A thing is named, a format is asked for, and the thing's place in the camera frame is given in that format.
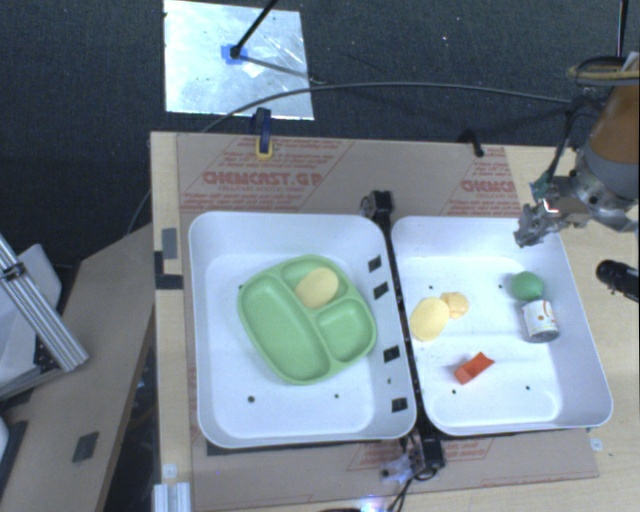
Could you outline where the orange wedge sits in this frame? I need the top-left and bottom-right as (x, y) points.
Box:
(453, 351), (497, 386)

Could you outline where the small yellow biscuit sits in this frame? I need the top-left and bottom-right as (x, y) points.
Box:
(439, 290), (471, 320)

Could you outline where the green ball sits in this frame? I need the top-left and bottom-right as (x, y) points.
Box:
(509, 270), (545, 303)

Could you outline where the yellow oval bread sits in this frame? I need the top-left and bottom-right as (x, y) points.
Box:
(294, 266), (341, 310)
(408, 296), (451, 344)

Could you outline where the brown cardboard board red print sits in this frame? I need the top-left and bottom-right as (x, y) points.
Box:
(175, 133), (601, 512)

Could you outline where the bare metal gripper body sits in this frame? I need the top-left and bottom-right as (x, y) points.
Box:
(541, 172), (640, 233)

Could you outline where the white small can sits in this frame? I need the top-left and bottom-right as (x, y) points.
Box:
(520, 298), (561, 345)

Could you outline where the green divided plate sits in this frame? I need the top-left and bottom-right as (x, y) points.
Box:
(236, 253), (379, 387)

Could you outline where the thin black rod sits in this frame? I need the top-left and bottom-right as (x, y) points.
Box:
(375, 209), (435, 454)

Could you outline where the white plastic tray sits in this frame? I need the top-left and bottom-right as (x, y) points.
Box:
(389, 215), (615, 438)
(187, 210), (419, 450)

